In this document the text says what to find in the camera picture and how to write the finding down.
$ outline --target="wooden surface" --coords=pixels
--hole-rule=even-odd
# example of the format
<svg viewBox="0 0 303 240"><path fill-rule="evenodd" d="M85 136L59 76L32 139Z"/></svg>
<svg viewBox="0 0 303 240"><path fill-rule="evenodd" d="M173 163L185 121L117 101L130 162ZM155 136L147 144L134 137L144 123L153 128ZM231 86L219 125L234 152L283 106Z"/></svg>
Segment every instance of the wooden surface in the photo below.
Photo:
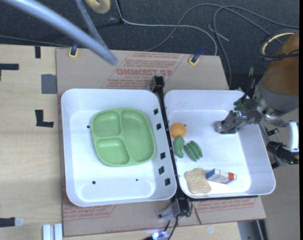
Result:
<svg viewBox="0 0 303 240"><path fill-rule="evenodd" d="M62 222L61 173L56 94L42 94L41 75L56 75L55 48L0 45L0 63L19 64L3 70L0 81L0 218L21 217L23 225L0 228L0 240L41 240L42 225ZM36 126L35 110L53 128ZM108 233L70 240L141 240L150 230ZM182 226L172 239L240 240L236 222Z"/></svg>

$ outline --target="green plate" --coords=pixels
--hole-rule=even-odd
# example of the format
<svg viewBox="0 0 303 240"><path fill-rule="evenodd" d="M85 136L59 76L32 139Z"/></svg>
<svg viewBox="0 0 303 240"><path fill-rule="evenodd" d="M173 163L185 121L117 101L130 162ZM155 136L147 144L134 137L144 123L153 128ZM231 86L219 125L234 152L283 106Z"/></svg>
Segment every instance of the green plate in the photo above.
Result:
<svg viewBox="0 0 303 240"><path fill-rule="evenodd" d="M137 109L117 108L98 112L91 120L91 134L97 156L108 166L146 163L156 153L150 121Z"/></svg>

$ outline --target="white tray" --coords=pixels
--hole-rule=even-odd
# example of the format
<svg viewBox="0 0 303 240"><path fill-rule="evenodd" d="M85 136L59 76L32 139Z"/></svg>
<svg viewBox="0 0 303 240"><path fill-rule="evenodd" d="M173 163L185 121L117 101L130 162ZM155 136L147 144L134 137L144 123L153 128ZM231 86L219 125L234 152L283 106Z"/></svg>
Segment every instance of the white tray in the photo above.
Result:
<svg viewBox="0 0 303 240"><path fill-rule="evenodd" d="M152 160L123 167L107 166L99 160L88 126L97 112L118 108L138 109L148 117L156 142ZM154 93L137 89L70 89L62 95L61 112L66 192L75 205L159 201L176 193L166 130Z"/></svg>
<svg viewBox="0 0 303 240"><path fill-rule="evenodd" d="M270 194L276 185L274 173L257 124L245 125L235 134L220 134L216 123L226 118L233 103L243 96L236 90L172 90L164 98L169 126L186 125L185 143L195 141L203 157L192 161L185 153L176 156L176 169L182 191L195 199ZM206 172L217 168L235 173L229 184L208 181L208 194L192 194L185 173L195 168Z"/></svg>

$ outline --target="cardboard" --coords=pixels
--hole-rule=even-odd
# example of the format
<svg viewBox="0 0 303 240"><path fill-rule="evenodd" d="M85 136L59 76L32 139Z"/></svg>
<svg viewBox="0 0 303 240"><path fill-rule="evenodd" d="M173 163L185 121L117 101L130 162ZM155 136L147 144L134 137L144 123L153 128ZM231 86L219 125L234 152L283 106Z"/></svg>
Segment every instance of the cardboard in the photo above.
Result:
<svg viewBox="0 0 303 240"><path fill-rule="evenodd" d="M167 221L158 220L157 213L167 208L170 200L95 207L78 207L68 200L60 100L65 91L73 88L149 89L153 76L164 76L164 93L170 90L228 90L220 58L201 55L198 63L191 66L188 64L191 54L115 50L112 52L118 64L110 65L87 49L79 49L75 59L68 57L68 51L68 48L56 49L64 236L163 229ZM192 203L191 216L181 218L179 227L266 217L260 197Z"/></svg>

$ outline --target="orange fruit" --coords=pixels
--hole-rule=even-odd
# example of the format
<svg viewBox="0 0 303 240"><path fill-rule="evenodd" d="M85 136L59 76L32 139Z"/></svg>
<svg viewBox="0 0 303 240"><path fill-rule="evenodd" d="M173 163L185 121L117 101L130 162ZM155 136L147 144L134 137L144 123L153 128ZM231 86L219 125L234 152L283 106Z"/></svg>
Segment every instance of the orange fruit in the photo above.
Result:
<svg viewBox="0 0 303 240"><path fill-rule="evenodd" d="M173 138L176 138L178 135L184 137L186 134L186 127L181 122L175 122L170 127L170 134Z"/></svg>

